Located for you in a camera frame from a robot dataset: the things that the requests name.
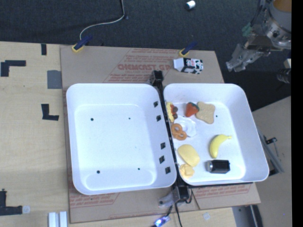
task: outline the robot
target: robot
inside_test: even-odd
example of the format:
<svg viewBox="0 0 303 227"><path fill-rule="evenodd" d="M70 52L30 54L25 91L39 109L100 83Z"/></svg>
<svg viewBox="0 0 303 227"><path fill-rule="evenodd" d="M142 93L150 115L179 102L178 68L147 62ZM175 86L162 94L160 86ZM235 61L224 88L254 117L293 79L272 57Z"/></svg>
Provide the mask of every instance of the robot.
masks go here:
<svg viewBox="0 0 303 227"><path fill-rule="evenodd" d="M291 50L292 0L258 0L253 19L242 29L247 42L237 44L232 59L226 62L229 72L245 67L271 51Z"/></svg>

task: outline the brown pretzel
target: brown pretzel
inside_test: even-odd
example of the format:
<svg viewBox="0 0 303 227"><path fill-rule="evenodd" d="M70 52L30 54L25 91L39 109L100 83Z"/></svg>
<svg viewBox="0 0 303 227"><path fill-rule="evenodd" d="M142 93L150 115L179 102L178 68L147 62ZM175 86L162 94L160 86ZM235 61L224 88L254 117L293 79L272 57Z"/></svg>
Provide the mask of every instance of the brown pretzel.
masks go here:
<svg viewBox="0 0 303 227"><path fill-rule="evenodd" d="M186 132L183 131L182 126L179 123L171 125L171 134L178 140L185 140L187 138Z"/></svg>

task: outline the blue and yellow object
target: blue and yellow object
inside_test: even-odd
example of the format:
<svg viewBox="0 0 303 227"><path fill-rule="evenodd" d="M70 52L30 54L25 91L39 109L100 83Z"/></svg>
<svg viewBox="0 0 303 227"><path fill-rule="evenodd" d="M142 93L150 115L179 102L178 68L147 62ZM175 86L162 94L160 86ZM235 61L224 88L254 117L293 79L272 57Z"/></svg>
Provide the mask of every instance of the blue and yellow object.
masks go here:
<svg viewBox="0 0 303 227"><path fill-rule="evenodd" d="M92 35L87 35L83 39L80 39L76 44L71 47L71 50L75 53L81 51L84 46L93 38Z"/></svg>
<svg viewBox="0 0 303 227"><path fill-rule="evenodd" d="M189 51L194 48L197 45L197 42L194 41L190 43L187 47L183 48L182 50L179 51L179 56L180 57L186 57L189 53Z"/></svg>

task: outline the cardboard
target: cardboard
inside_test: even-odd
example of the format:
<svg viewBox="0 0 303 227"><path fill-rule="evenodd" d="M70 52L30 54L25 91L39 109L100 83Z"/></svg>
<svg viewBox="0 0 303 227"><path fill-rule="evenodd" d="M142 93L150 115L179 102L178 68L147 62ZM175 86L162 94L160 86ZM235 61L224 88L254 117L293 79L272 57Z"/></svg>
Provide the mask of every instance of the cardboard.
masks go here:
<svg viewBox="0 0 303 227"><path fill-rule="evenodd" d="M189 52L189 58L203 61L204 69L200 74L181 73L173 68L178 50L86 46L81 52L73 53L71 46L61 46L60 55L71 223L165 214L168 209L159 208L158 199L166 196L170 188L94 196L83 195L74 188L71 178L66 90L76 83L145 83L153 70L163 72L164 86L177 82L223 83L215 53ZM180 212L260 202L254 183L236 187L197 188L193 189L193 194L195 200L181 205Z"/></svg>

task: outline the banana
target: banana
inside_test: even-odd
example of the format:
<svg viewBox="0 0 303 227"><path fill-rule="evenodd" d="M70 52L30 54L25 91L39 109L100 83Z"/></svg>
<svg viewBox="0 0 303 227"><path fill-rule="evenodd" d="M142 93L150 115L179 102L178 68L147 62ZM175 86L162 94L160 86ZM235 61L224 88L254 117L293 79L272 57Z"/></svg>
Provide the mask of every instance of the banana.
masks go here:
<svg viewBox="0 0 303 227"><path fill-rule="evenodd" d="M231 139L231 135L219 134L210 143L209 152L212 158L217 158L220 145L227 139Z"/></svg>

